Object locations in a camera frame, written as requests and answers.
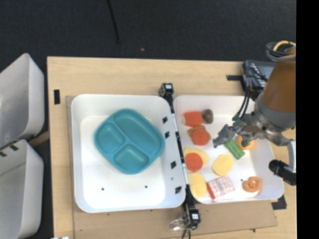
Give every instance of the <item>tabletop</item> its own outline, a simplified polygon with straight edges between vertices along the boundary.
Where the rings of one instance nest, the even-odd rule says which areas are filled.
[[[180,238],[167,222],[181,212],[147,210],[88,214],[73,199],[66,97],[80,94],[155,95],[162,83],[173,83],[174,95],[243,96],[239,81],[242,62],[125,58],[48,57],[48,108],[51,151],[53,230],[55,237]],[[285,132],[296,137],[296,130]],[[275,157],[289,162],[284,147],[272,145]],[[287,208],[273,210],[271,201],[198,205],[202,222],[192,232],[197,239],[297,237],[296,186],[285,184]]]

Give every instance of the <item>toy donut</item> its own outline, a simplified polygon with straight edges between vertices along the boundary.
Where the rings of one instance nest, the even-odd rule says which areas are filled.
[[[260,190],[262,186],[261,179],[257,176],[250,177],[249,180],[243,182],[244,190],[248,192],[256,192]]]

